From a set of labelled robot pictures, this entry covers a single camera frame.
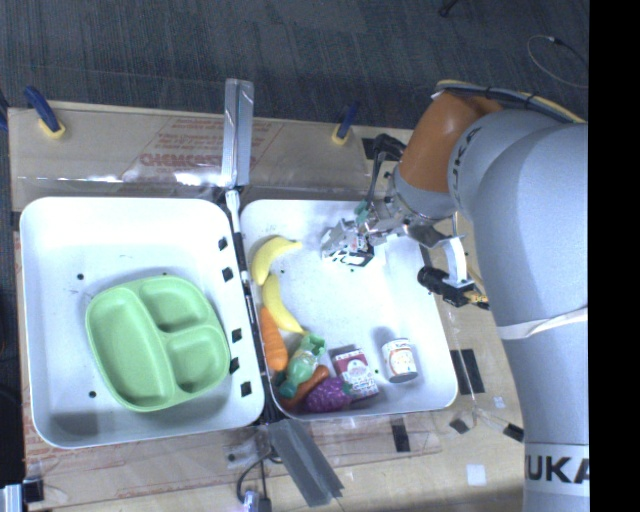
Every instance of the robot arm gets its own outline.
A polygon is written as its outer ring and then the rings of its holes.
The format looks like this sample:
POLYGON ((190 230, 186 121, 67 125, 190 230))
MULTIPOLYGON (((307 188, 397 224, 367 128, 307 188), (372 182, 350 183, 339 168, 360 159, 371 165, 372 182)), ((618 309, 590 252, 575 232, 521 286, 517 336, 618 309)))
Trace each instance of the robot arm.
POLYGON ((425 267, 418 278, 455 296, 473 281, 456 237, 433 226, 455 212, 473 224, 523 414, 523 510, 582 512, 590 509, 588 126, 531 100, 446 83, 414 130, 387 196, 364 204, 354 226, 372 245, 390 234, 427 248, 448 244, 450 272, 425 267))

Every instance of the white tray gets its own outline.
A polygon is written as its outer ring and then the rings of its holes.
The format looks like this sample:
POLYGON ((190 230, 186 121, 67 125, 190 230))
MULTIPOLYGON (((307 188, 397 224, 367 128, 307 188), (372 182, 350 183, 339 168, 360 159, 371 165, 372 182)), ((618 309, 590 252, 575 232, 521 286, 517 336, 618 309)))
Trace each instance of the white tray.
POLYGON ((232 234, 219 207, 199 199, 48 197, 24 209, 20 235, 31 406, 43 439, 80 448, 241 427, 258 418, 264 389, 232 234), (225 281, 227 268, 233 277, 225 281), (136 413, 105 386, 85 312, 98 292, 164 272, 205 293, 239 368, 196 399, 136 413), (233 342, 238 329, 242 337, 233 342))
MULTIPOLYGON (((303 243, 302 249, 278 257, 277 273, 285 306, 300 324, 326 340, 327 349, 355 344, 364 350, 379 394, 327 414, 289 414, 323 418, 408 413, 442 409, 451 404, 458 383, 434 297, 417 281, 424 266, 417 242, 397 238, 376 250, 365 267, 322 261, 320 239, 341 218, 352 220, 356 202, 258 200, 241 214, 245 253, 252 261, 268 238, 281 235, 303 243), (418 377, 390 383, 380 347, 395 338, 412 343, 418 377)), ((252 282, 256 306, 260 287, 252 282)), ((290 352, 300 336, 285 334, 290 352)), ((328 355, 322 357, 333 375, 328 355)))

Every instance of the yellow banana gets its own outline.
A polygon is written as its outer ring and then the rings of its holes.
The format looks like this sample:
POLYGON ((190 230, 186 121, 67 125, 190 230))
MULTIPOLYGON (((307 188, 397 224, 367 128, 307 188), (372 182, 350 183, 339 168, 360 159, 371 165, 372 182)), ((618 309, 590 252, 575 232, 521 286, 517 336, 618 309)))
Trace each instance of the yellow banana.
POLYGON ((267 240, 257 250, 251 262, 251 277, 262 286, 269 275, 271 263, 281 254, 302 247, 302 242, 294 242, 282 236, 275 236, 267 240))
POLYGON ((298 320, 283 304, 280 297, 280 281, 276 274, 269 274, 265 279, 262 286, 262 302, 280 329, 300 334, 305 332, 298 320))

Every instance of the green plate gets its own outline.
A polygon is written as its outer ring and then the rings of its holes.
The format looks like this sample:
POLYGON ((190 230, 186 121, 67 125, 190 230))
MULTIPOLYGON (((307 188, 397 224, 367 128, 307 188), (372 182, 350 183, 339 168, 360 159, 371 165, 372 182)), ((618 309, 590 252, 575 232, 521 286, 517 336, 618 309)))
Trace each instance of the green plate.
POLYGON ((180 277, 139 279, 99 293, 86 328, 107 387, 133 411, 185 402, 229 374, 229 345, 213 307, 180 277))

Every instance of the green bottle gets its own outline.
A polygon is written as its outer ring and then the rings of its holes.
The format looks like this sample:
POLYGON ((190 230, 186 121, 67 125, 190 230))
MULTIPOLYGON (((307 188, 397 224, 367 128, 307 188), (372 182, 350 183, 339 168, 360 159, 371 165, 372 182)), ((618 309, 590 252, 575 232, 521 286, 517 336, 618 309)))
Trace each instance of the green bottle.
POLYGON ((319 336, 309 333, 302 338, 287 365, 287 378, 278 388, 284 398, 293 398, 298 386, 311 378, 325 351, 325 341, 319 336))

